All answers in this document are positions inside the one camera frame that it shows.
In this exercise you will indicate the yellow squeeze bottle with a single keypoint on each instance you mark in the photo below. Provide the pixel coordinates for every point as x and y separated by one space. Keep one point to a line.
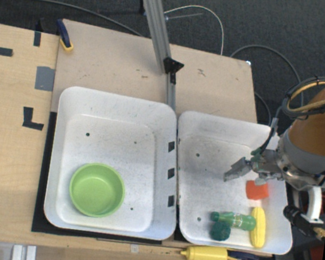
207 255

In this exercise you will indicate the green plastic bottle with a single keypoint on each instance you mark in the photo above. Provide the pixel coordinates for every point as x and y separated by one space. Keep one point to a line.
238 221

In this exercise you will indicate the white plastic tray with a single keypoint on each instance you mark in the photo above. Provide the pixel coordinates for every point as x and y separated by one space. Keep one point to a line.
113 137
209 182

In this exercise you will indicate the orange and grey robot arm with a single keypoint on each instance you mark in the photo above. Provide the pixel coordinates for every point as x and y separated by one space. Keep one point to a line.
316 131

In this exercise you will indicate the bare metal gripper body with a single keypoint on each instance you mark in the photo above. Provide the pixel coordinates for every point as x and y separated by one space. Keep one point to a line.
272 165

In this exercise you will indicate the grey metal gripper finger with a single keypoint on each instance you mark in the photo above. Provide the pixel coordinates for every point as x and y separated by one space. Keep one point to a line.
260 181
238 169

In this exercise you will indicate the black cylinder on white bracket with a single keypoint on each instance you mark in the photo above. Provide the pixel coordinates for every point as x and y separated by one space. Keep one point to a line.
313 203

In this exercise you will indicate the orange cube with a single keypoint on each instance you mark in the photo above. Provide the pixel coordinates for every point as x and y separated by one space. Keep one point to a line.
257 190

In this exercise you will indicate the pale wood board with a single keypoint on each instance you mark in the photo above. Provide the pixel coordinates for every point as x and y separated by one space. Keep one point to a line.
115 61

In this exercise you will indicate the green bowl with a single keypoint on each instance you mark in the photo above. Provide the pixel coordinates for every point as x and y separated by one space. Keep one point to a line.
96 190

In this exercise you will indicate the yellow corn cob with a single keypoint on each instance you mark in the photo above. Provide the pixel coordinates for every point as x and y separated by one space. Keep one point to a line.
258 231

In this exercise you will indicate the green broccoli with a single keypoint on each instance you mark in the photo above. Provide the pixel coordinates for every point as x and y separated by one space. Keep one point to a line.
220 232

